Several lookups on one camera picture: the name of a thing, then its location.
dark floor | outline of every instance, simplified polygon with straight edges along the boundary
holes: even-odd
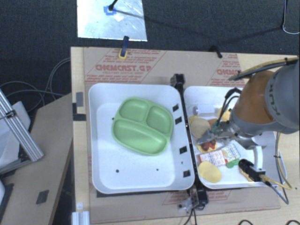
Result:
[[[130,48],[299,55],[299,34],[282,31],[285,0],[142,0],[148,42]],[[288,0],[286,28],[299,31],[300,0]],[[70,57],[71,46],[120,47],[121,41],[78,38],[76,0],[0,0],[0,85],[30,83],[45,90],[54,66]],[[27,89],[1,88],[6,95]],[[53,91],[71,91],[69,63],[53,77]],[[46,103],[52,97],[45,96]],[[40,100],[32,93],[9,97],[27,109]],[[54,224],[68,224],[70,177],[67,176]]]

metal plate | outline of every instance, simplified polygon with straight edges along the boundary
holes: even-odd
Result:
[[[77,0],[78,37],[147,41],[142,0]]]

white tray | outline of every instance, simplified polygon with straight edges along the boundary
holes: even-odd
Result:
[[[166,108],[175,124],[166,150],[157,156],[136,153],[118,144],[112,136],[113,117],[121,103],[138,97]],[[99,83],[89,91],[92,180],[105,194],[185,190],[195,180],[181,99],[167,85]],[[180,153],[180,148],[187,151]]]
[[[228,87],[201,87],[191,86],[184,92],[184,99],[186,103],[187,116],[193,116],[193,108],[198,108],[198,117],[206,120],[218,118],[218,110],[222,107],[225,94],[231,89]],[[236,99],[233,100],[229,108],[233,108]],[[197,139],[192,135],[192,143],[194,146],[195,158],[197,165],[199,165],[200,151],[197,149]],[[236,146],[241,158],[245,158],[254,164],[257,164],[259,168],[266,170],[266,175],[274,180],[279,181],[279,177],[276,170],[275,159],[275,135],[273,132],[264,132],[261,136],[255,136],[252,138],[254,142],[263,146],[258,147],[256,150],[246,150],[239,144]],[[265,186],[262,182],[249,182],[240,172],[238,166],[233,168],[227,168],[226,166],[218,167],[222,179],[217,183],[211,183],[207,180],[200,178],[200,181],[208,188],[211,189],[223,189],[223,188],[247,188],[247,187],[261,187]]]

black connector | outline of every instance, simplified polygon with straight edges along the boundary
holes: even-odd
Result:
[[[262,179],[259,175],[265,175],[266,171],[262,169],[257,169],[254,167],[254,164],[246,159],[239,161],[239,168],[246,174],[249,175],[249,178],[254,182],[260,182]]]

green plate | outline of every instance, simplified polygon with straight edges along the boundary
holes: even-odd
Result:
[[[166,149],[172,131],[173,117],[168,110],[137,97],[121,104],[112,123],[112,136],[119,144],[151,156]]]

